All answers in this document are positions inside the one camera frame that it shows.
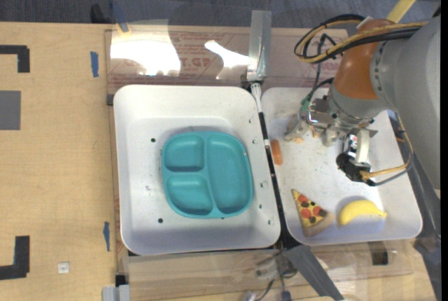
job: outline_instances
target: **pizza slice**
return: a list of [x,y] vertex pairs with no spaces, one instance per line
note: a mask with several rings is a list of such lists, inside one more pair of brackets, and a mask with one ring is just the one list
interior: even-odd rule
[[313,237],[330,226],[335,216],[324,208],[309,200],[303,194],[292,189],[295,206],[299,213],[303,234]]

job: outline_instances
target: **gray square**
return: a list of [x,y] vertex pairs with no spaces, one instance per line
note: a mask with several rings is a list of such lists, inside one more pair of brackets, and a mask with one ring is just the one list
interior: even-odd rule
[[0,91],[0,130],[20,130],[21,91]]

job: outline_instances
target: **wooden table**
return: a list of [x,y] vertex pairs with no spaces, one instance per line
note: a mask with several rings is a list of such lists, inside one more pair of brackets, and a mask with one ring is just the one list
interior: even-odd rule
[[[102,287],[115,283],[104,42],[110,28],[0,22],[0,44],[26,45],[31,68],[30,73],[18,73],[17,57],[0,55],[0,90],[21,91],[20,130],[0,130],[0,266],[13,264],[16,236],[30,240],[29,273],[0,280],[0,300],[100,300]],[[98,55],[98,77],[91,53]],[[405,255],[410,274],[345,280],[337,287],[352,300],[434,300],[420,255],[413,248]],[[60,273],[58,264],[65,262],[69,272]],[[310,286],[291,286],[290,291],[295,300],[316,299]],[[231,301],[241,296],[184,300]],[[265,300],[278,296],[276,288]]]

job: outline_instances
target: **pepperoni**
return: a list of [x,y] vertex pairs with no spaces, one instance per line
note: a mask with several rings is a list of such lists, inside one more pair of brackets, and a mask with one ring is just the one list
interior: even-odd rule
[[322,208],[320,207],[320,206],[315,206],[314,208],[313,208],[313,214],[315,215],[315,216],[319,216],[319,212],[322,210]]
[[308,209],[302,209],[300,213],[305,219],[308,219],[311,216],[311,211]]
[[308,201],[308,198],[307,198],[307,197],[305,197],[305,196],[302,195],[302,194],[299,195],[299,202],[307,202],[307,201]]

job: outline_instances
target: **banana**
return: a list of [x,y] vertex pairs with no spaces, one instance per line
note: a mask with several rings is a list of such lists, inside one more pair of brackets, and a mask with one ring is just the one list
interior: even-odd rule
[[337,219],[340,225],[346,225],[359,215],[379,215],[385,218],[387,213],[379,210],[370,200],[356,200],[345,205]]

